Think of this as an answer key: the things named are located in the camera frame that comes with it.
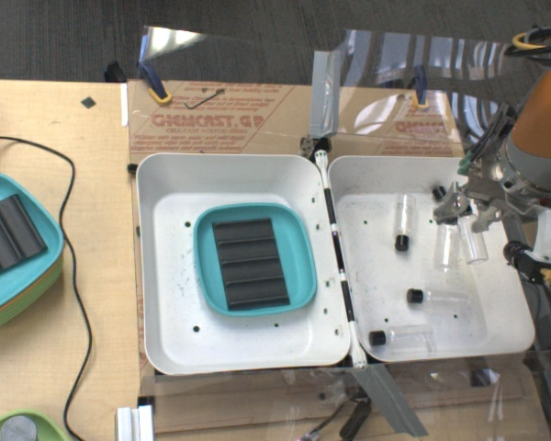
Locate black ribbed insert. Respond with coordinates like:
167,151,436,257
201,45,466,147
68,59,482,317
211,217,292,312
0,193,49,282

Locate black cylinder on white bracket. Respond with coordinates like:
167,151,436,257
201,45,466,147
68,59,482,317
503,208,551,287

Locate grey cylinder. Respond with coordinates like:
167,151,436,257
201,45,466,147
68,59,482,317
0,414,39,441

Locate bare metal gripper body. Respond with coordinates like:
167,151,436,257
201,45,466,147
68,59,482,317
463,153,551,222

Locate orange plate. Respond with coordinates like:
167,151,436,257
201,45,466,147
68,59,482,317
0,257,65,320

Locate teal plate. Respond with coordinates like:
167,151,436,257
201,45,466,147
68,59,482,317
192,202,319,318
0,171,66,317

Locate brown cardboard board red print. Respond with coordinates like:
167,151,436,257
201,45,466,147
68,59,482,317
127,79,536,435

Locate thin black and white rod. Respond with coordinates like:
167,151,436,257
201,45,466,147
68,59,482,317
313,150,368,369

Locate clear bottle with black cap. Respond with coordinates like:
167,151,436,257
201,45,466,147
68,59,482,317
367,323,437,354
405,287,471,310
393,193,418,253

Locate black hex key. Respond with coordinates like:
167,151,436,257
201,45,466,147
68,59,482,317
183,87,227,110

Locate green plate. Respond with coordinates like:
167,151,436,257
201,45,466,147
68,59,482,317
0,408,73,441
0,264,65,334

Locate white plastic tray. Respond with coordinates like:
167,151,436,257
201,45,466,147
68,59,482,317
326,154,536,364
135,152,353,377

